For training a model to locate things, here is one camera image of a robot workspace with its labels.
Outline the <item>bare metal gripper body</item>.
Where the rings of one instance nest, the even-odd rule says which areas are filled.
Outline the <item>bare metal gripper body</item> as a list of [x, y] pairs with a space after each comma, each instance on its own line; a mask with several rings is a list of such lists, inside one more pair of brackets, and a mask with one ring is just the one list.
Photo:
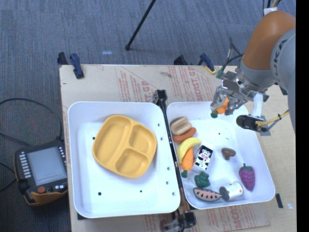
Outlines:
[[262, 101], [266, 102], [269, 95], [266, 94], [268, 87], [256, 84], [244, 76], [242, 72], [222, 73], [221, 75], [223, 91], [230, 97], [239, 101], [253, 101], [257, 94], [262, 95]]

